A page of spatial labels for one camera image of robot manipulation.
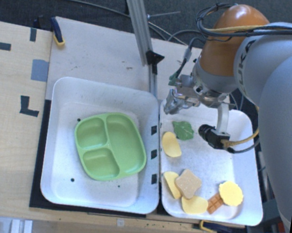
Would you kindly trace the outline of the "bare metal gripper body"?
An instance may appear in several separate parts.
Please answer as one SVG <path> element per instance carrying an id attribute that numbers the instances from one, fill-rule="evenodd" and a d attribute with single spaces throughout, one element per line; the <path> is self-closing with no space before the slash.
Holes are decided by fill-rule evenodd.
<path id="1" fill-rule="evenodd" d="M 171 103 L 198 106 L 203 104 L 210 108 L 218 107 L 228 96 L 227 93 L 208 89 L 203 84 L 197 85 L 193 76 L 173 75 L 169 99 Z"/>

